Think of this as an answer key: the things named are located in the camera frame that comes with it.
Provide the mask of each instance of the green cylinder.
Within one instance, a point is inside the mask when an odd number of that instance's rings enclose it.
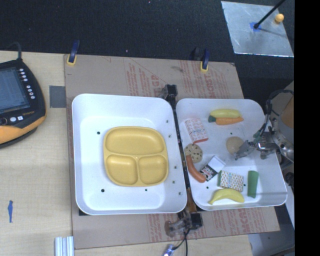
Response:
[[[259,173],[255,170],[248,171],[248,197],[256,198]]]

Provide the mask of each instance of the wooden table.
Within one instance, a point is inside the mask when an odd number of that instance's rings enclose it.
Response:
[[[17,57],[15,51],[0,51],[0,63]],[[65,86],[64,55],[23,52],[22,58],[41,85],[48,112],[34,134],[0,149],[0,255],[52,256],[55,238],[73,235],[67,114],[49,102],[50,86]],[[162,255],[167,244],[81,249],[74,255]],[[174,252],[185,254],[185,245]],[[249,256],[252,251],[248,236],[238,235],[188,240],[188,255]]]

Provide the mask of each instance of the food package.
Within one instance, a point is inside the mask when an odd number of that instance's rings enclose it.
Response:
[[[225,162],[214,155],[199,172],[205,176],[206,181],[210,181],[225,165]]]
[[[206,129],[200,118],[185,121],[185,126],[193,144],[208,140]]]
[[[221,170],[218,174],[218,186],[224,189],[244,190],[244,177],[229,171]]]

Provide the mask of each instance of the black carpet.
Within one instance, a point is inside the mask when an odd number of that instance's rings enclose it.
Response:
[[[295,0],[278,10],[294,53]],[[188,60],[195,47],[207,48],[210,61],[235,64],[245,99],[263,108],[271,92],[294,80],[293,57],[234,53],[220,0],[1,1],[0,50],[18,41],[24,52],[66,54],[75,39],[83,55]]]

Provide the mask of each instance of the clamp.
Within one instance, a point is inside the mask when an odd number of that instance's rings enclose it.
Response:
[[[68,54],[66,58],[66,63],[70,66],[74,66],[76,64],[79,45],[80,45],[79,40],[74,40],[72,43],[71,53]]]
[[[210,53],[207,50],[207,48],[204,49],[203,51],[203,55],[199,56],[200,54],[200,48],[196,47],[193,49],[193,51],[191,52],[190,56],[189,56],[189,60],[190,61],[201,61],[200,63],[200,71],[202,73],[206,73],[209,70],[209,56]]]

